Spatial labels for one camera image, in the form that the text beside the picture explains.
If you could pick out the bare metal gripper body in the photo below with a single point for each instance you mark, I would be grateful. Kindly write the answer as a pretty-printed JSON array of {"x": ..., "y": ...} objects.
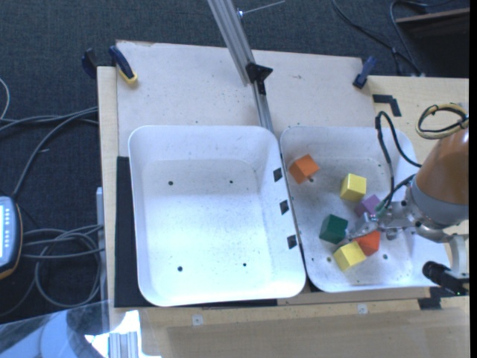
[{"x": 400, "y": 218}]

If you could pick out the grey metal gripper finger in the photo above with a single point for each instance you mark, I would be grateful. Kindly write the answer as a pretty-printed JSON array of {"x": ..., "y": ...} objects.
[
  {"x": 363, "y": 233},
  {"x": 365, "y": 220}
]

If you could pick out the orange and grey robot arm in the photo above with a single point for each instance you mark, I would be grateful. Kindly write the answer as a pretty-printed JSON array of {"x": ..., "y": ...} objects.
[{"x": 443, "y": 166}]

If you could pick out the red cube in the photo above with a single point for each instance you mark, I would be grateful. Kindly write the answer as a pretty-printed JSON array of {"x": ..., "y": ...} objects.
[{"x": 369, "y": 245}]

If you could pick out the purple cube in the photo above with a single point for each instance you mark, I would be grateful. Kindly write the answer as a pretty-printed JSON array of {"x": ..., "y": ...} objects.
[{"x": 369, "y": 203}]

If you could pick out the yellow cube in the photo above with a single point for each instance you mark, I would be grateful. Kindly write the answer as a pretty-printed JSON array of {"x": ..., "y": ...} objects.
[
  {"x": 353, "y": 186},
  {"x": 348, "y": 256}
]

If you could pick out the green cube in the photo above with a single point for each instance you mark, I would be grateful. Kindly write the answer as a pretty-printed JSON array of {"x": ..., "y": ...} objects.
[{"x": 332, "y": 229}]

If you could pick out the white plastic tray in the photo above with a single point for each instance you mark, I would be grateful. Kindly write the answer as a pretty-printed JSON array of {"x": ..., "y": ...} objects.
[
  {"x": 335, "y": 151},
  {"x": 208, "y": 218}
]

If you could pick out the orange cube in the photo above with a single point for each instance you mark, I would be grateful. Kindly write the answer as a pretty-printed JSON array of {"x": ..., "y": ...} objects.
[{"x": 302, "y": 168}]

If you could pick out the pale wood board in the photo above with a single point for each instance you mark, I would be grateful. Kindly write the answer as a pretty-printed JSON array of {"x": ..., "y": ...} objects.
[{"x": 186, "y": 88}]

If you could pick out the black cylinder on white bracket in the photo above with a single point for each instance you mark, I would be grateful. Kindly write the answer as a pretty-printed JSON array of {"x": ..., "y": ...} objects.
[{"x": 443, "y": 274}]

